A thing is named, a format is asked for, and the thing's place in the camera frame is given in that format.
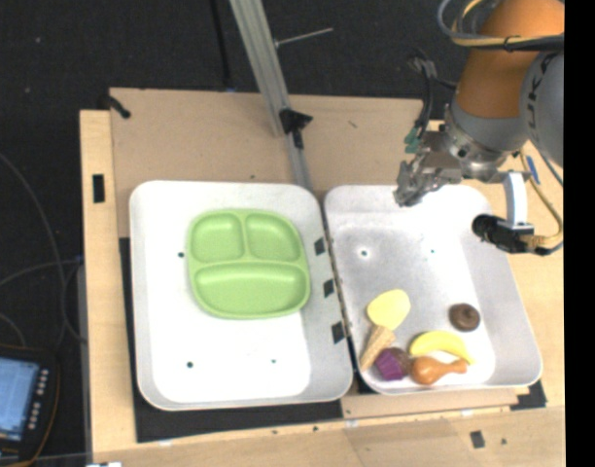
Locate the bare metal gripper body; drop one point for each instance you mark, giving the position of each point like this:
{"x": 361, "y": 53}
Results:
{"x": 453, "y": 161}

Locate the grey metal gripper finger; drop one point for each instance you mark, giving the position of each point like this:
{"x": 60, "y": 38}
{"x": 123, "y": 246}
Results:
{"x": 404, "y": 185}
{"x": 425, "y": 187}

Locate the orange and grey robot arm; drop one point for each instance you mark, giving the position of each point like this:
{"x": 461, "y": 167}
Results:
{"x": 501, "y": 66}

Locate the white plastic tray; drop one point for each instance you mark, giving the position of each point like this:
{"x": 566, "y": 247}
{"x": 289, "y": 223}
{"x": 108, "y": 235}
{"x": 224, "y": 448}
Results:
{"x": 229, "y": 358}
{"x": 424, "y": 270}

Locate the yellow ice cream cone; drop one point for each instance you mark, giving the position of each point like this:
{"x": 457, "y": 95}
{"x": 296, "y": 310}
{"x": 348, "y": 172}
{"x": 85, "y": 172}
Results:
{"x": 387, "y": 309}

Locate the brown doughnut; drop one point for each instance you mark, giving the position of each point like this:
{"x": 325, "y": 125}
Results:
{"x": 464, "y": 317}

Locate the yellow banana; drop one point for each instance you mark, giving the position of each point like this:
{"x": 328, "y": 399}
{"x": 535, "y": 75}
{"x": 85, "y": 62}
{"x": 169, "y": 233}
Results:
{"x": 441, "y": 342}

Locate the green divided plate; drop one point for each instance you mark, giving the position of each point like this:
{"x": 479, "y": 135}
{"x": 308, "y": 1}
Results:
{"x": 249, "y": 265}

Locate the purple cupcake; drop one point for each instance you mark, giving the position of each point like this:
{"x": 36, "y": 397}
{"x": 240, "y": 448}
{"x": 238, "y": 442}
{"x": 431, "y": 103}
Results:
{"x": 391, "y": 364}

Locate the brown chicken drumstick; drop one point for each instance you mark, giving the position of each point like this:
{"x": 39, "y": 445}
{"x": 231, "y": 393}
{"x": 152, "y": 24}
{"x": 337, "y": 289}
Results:
{"x": 429, "y": 370}

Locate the brown cardboard board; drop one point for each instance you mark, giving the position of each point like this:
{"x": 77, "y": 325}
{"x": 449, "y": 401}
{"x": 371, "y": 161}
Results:
{"x": 205, "y": 134}

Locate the black cylinder on white bracket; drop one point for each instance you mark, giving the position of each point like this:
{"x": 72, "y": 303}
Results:
{"x": 504, "y": 234}

